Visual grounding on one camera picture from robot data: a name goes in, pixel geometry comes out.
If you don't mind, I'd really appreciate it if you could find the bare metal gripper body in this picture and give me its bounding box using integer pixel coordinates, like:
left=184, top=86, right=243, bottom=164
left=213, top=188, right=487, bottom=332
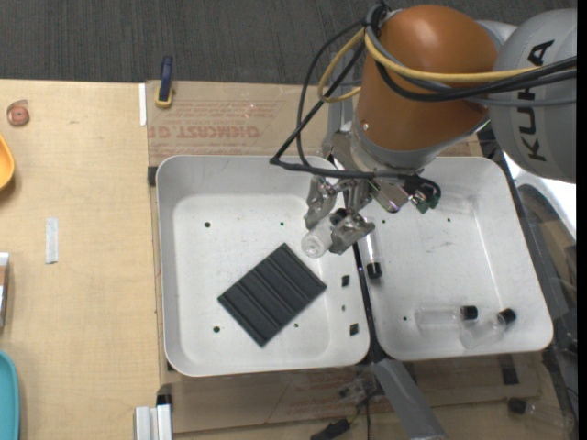
left=320, top=130, right=422, bottom=215

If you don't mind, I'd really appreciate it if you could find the clear plastic bottle black cap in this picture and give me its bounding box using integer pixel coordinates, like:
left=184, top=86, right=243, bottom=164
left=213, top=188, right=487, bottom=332
left=414, top=304, right=480, bottom=328
left=507, top=396, right=575, bottom=431
left=358, top=217, right=384, bottom=280
left=300, top=207, right=349, bottom=259
left=458, top=307, right=518, bottom=351

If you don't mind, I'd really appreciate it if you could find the white plastic tray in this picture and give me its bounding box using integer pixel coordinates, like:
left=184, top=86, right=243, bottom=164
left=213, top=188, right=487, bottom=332
left=155, top=154, right=371, bottom=378
left=316, top=155, right=555, bottom=363

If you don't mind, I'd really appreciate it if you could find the black ribbed rubber mat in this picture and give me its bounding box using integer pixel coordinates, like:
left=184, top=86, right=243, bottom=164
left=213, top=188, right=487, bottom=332
left=216, top=242, right=328, bottom=348

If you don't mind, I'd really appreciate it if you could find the brown cardboard board red print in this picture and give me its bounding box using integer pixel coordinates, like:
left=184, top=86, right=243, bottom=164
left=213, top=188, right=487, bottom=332
left=145, top=79, right=554, bottom=435

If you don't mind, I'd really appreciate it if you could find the orange plate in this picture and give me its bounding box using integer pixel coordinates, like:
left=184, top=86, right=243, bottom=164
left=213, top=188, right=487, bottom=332
left=0, top=132, right=17, bottom=192

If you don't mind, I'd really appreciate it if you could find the blue plate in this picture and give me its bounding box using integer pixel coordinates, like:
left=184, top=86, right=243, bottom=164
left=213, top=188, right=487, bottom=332
left=0, top=349, right=21, bottom=440

